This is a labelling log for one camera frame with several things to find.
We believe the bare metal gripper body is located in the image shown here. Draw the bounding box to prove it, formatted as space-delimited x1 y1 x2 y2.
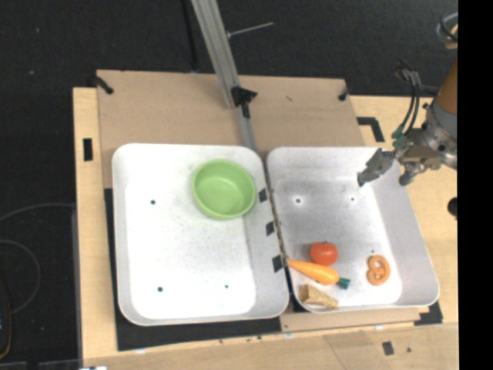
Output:
395 121 459 170

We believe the white plastic tray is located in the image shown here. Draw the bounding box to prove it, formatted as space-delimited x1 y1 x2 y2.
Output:
111 142 291 327
264 146 441 315

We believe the red tomato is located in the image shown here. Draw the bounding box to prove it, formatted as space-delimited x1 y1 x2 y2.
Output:
309 240 340 267

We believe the orange pretzel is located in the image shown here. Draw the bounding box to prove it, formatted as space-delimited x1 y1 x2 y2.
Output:
365 254 391 287

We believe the orange carrot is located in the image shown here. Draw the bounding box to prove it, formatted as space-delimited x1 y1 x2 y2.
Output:
287 259 352 291

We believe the tan bread wedge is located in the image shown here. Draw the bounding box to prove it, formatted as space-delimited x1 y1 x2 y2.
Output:
297 284 340 311

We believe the green bowl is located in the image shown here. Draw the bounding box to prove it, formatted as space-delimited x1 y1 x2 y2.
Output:
191 159 258 221

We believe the brown cardboard board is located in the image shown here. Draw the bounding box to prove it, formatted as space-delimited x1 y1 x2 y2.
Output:
95 69 423 333

